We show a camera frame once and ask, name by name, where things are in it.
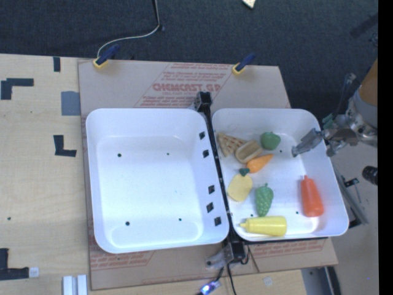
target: toy green apple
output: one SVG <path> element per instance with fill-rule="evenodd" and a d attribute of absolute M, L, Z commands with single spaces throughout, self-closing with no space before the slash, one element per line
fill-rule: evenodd
<path fill-rule="evenodd" d="M 265 132 L 260 136 L 260 144 L 266 150 L 272 151 L 281 142 L 281 138 L 273 132 Z"/>

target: black tape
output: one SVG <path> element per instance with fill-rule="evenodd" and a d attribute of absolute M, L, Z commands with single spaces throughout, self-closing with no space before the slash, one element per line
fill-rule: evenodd
<path fill-rule="evenodd" d="M 55 155 L 59 156 L 76 156 L 76 150 L 64 150 L 64 136 L 63 135 L 54 135 L 53 139 L 55 140 Z"/>
<path fill-rule="evenodd" d="M 8 268 L 8 248 L 0 248 L 0 281 L 29 278 L 29 268 Z"/>
<path fill-rule="evenodd" d="M 61 93 L 61 115 L 80 116 L 79 93 L 73 91 Z"/>
<path fill-rule="evenodd" d="M 61 66 L 60 66 L 60 57 L 54 57 L 53 58 L 53 71 L 54 72 L 60 72 Z"/>
<path fill-rule="evenodd" d="M 10 100 L 13 86 L 34 86 L 34 79 L 7 78 L 1 81 L 0 100 Z"/>
<path fill-rule="evenodd" d="M 0 270 L 0 281 L 19 280 L 21 278 L 29 278 L 29 268 L 22 269 L 2 269 Z"/>
<path fill-rule="evenodd" d="M 0 100 L 10 100 L 12 93 L 12 86 L 7 81 L 1 81 Z"/>
<path fill-rule="evenodd" d="M 8 268 L 8 248 L 0 248 L 0 270 Z"/>

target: cable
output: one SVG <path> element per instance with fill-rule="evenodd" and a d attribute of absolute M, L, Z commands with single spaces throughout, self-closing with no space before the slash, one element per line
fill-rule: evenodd
<path fill-rule="evenodd" d="M 218 280 L 220 280 L 220 277 L 222 276 L 222 272 L 224 272 L 224 267 L 222 267 L 222 268 L 220 269 L 220 272 L 219 272 L 217 278 L 214 280 L 215 282 L 217 282 Z"/>
<path fill-rule="evenodd" d="M 250 254 L 251 254 L 251 250 L 250 250 L 250 246 L 247 246 L 247 258 L 246 258 L 246 261 L 240 261 L 240 263 L 242 264 L 242 265 L 246 265 L 247 263 L 248 263 L 248 260 L 250 260 Z"/>
<path fill-rule="evenodd" d="M 231 269 L 229 268 L 229 265 L 230 265 L 230 262 L 227 264 L 227 270 L 228 270 L 229 279 L 231 280 L 232 291 L 233 291 L 234 295 L 237 295 L 236 291 L 235 291 L 235 286 L 233 285 L 232 273 L 231 273 Z"/>
<path fill-rule="evenodd" d="M 344 103 L 344 99 L 346 98 L 346 95 L 348 93 L 349 87 L 355 81 L 355 79 L 356 79 L 356 76 L 353 73 L 348 73 L 347 75 L 345 75 L 344 84 L 343 84 L 343 91 L 341 92 L 341 96 L 340 96 L 340 102 L 338 103 L 336 110 L 333 112 L 333 117 L 336 117 L 338 115 L 338 113 L 340 112 L 340 109 Z"/>
<path fill-rule="evenodd" d="M 154 2 L 154 8 L 155 8 L 155 17 L 157 19 L 157 26 L 149 33 L 145 34 L 145 35 L 139 35 L 139 36 L 129 36 L 129 37 L 122 37 L 122 38 L 118 38 L 118 39 L 114 39 L 113 41 L 109 41 L 107 43 L 105 43 L 104 45 L 102 45 L 97 52 L 97 58 L 99 58 L 99 53 L 109 44 L 113 43 L 113 42 L 118 42 L 118 41 L 125 41 L 127 39 L 137 39 L 137 38 L 144 38 L 150 35 L 153 35 L 156 31 L 158 31 L 158 29 L 161 27 L 160 24 L 160 16 L 158 14 L 158 6 L 157 6 L 157 0 L 153 0 Z"/>

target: cardboard sheet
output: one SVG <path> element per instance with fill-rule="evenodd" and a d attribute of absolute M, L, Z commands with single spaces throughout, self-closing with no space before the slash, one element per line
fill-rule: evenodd
<path fill-rule="evenodd" d="M 239 76 L 231 65 L 114 61 L 103 69 L 79 61 L 80 111 L 84 146 L 85 187 L 91 288 L 108 289 L 171 281 L 214 278 L 205 259 L 221 244 L 128 254 L 109 254 L 95 242 L 85 120 L 98 108 L 189 108 L 199 91 L 212 94 L 212 112 L 221 108 L 289 108 L 276 66 L 247 66 Z M 272 272 L 337 263 L 330 239 L 266 243 L 251 246 L 252 261 L 237 265 L 233 275 Z"/>

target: white tray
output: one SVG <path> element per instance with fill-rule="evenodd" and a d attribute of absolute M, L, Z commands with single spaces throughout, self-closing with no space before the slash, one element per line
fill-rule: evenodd
<path fill-rule="evenodd" d="M 274 132 L 281 137 L 280 145 L 273 151 L 272 160 L 259 172 L 250 174 L 254 187 L 243 203 L 228 197 L 233 225 L 238 235 L 252 242 L 331 237 L 348 229 L 348 214 L 344 206 L 326 146 L 320 143 L 309 152 L 292 156 L 292 147 L 312 129 L 320 130 L 317 119 L 301 109 L 220 109 L 212 118 L 215 132 L 224 132 L 244 140 L 260 141 L 263 132 Z M 245 165 L 232 154 L 224 157 L 219 149 L 225 187 Z M 304 175 L 314 179 L 321 194 L 325 213 L 307 218 L 302 212 L 300 181 Z M 283 237 L 250 234 L 239 226 L 246 218 L 255 217 L 255 188 L 265 185 L 272 188 L 274 199 L 268 215 L 285 216 L 287 233 Z"/>
<path fill-rule="evenodd" d="M 94 233 L 110 253 L 219 243 L 227 213 L 203 116 L 97 109 L 86 121 Z"/>

